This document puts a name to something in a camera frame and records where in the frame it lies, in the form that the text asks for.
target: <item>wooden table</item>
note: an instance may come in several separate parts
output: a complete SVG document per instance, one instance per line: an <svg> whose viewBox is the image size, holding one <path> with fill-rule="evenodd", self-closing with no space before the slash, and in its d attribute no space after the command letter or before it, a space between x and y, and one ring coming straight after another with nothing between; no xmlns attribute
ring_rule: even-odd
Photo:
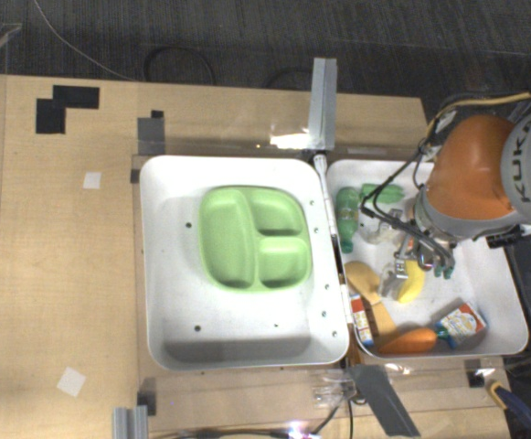
<svg viewBox="0 0 531 439"><path fill-rule="evenodd" d="M36 134L37 99L51 99L53 85L100 88L99 109L67 109L66 134ZM164 112L168 152L277 155L271 137L299 133L308 108L303 92L0 76L0 439L111 437L112 409L135 404L137 119ZM338 152L401 158L424 128L418 99L338 95ZM83 188L87 172L101 173L100 188ZM483 364L506 384L500 359ZM86 376L77 397L57 389L66 367ZM411 368L417 375L394 385L424 437L508 437L504 414L483 389L468 388L460 361ZM307 384L301 375L297 390ZM188 406L206 400L167 385ZM229 395L215 389L210 412L175 415L226 423L239 414ZM311 397L296 394L295 411L313 422L326 411ZM273 418L276 405L264 400ZM355 415L355 437L385 436L368 407ZM347 431L344 409L324 437Z"/></svg>

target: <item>green bottle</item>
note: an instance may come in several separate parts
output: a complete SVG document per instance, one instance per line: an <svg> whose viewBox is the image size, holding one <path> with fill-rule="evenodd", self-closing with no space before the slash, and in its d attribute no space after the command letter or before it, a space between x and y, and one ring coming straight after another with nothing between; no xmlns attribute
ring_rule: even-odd
<svg viewBox="0 0 531 439"><path fill-rule="evenodd" d="M340 248L344 253L353 251L353 236L358 230L358 191L344 187L336 195L336 226L340 236Z"/></svg>

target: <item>white sticker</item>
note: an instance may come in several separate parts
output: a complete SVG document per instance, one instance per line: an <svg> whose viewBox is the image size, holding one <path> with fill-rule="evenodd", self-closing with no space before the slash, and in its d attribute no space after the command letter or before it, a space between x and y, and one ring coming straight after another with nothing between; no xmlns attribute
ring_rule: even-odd
<svg viewBox="0 0 531 439"><path fill-rule="evenodd" d="M86 376L83 376L77 370L66 368L58 382L58 388L68 395L72 395L72 397L78 397L85 380Z"/></svg>
<svg viewBox="0 0 531 439"><path fill-rule="evenodd" d="M101 176L101 172L87 172L86 176L84 176L82 188L101 188Z"/></svg>

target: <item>black floor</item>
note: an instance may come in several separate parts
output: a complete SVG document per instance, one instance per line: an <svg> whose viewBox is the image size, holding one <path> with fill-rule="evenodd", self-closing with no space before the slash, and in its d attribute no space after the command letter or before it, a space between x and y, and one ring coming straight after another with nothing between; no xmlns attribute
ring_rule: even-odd
<svg viewBox="0 0 531 439"><path fill-rule="evenodd" d="M313 58L333 57L340 92L419 96L428 116L453 93L531 88L531 0L38 2L71 44L136 80L167 45L180 49L150 60L150 80L210 83L208 64L217 85L308 90ZM117 78L63 45L32 0L0 0L4 23L23 28L0 73ZM531 372L518 372L513 387L531 404Z"/></svg>

